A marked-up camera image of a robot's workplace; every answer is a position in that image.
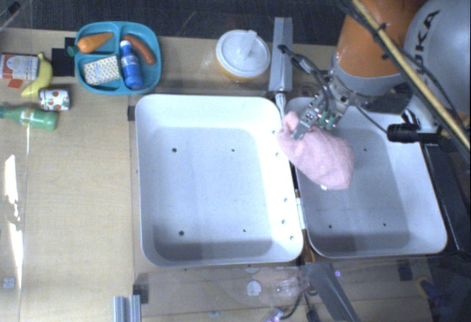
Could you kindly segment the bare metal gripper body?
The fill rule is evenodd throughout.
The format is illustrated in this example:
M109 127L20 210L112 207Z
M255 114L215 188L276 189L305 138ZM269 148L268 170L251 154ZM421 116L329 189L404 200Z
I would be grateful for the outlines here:
M314 74L319 87L315 95L301 113L302 126L336 126L350 105L355 102L355 94L333 74Z

